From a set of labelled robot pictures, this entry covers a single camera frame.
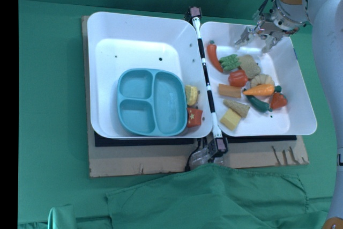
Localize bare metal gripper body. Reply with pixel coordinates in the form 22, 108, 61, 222
254, 6, 300, 41

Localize green pea pods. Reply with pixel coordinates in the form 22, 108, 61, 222
219, 54, 241, 72

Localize brown bread slice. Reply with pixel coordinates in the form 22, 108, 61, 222
238, 54, 262, 79

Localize white plastic tray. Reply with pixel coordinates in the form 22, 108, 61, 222
87, 11, 214, 141
199, 21, 318, 138

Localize beige pumpkin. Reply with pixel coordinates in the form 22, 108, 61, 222
250, 73, 275, 89

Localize red chili pepper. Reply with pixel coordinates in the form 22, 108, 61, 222
206, 40, 225, 73

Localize orange carrot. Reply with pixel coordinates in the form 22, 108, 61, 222
242, 83, 282, 97

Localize black and white thin rod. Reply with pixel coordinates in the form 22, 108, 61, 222
191, 17, 223, 141

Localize orange sausage piece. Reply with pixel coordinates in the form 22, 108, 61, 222
218, 83, 243, 99

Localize red strawberry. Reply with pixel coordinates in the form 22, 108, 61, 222
270, 91, 288, 110

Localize green cucumber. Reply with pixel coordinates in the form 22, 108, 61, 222
245, 94, 273, 113

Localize tan ice cream cone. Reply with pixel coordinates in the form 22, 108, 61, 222
222, 99, 251, 119

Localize yellow corn cob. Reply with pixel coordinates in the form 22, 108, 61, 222
184, 84, 199, 107

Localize yellow cheese block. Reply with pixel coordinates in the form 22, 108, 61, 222
219, 108, 242, 131

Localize blue divided plate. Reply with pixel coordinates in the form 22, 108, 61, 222
116, 68, 189, 137

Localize brown cardboard board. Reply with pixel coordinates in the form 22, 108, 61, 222
81, 15, 310, 179

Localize green cloth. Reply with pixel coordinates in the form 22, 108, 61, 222
105, 162, 309, 229

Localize black block with wires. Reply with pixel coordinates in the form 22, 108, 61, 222
205, 136, 229, 160
184, 6, 203, 23

